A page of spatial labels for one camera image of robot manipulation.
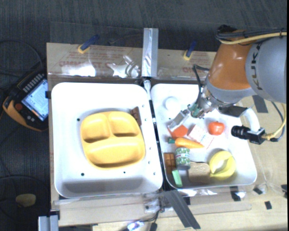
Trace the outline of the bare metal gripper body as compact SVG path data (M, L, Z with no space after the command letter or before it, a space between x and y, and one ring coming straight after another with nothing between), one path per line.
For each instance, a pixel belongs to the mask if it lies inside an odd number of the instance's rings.
M218 107L218 104L211 100L211 96L201 94L197 100L188 106L189 113L193 118L203 118L205 114L213 111Z

